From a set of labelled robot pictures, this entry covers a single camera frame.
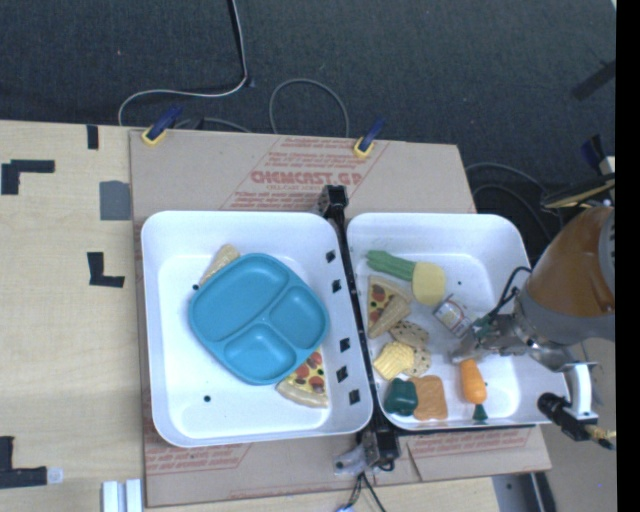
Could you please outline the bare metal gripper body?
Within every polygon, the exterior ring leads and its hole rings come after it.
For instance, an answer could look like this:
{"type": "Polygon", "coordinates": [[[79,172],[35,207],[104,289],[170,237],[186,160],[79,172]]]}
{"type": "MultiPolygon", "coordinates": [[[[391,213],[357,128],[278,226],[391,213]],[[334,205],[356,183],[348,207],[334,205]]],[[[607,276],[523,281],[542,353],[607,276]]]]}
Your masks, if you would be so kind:
{"type": "Polygon", "coordinates": [[[476,357],[529,356],[550,371],[566,371],[573,364],[569,349],[538,333],[523,316],[486,315],[474,324],[473,331],[482,337],[476,357]]]}

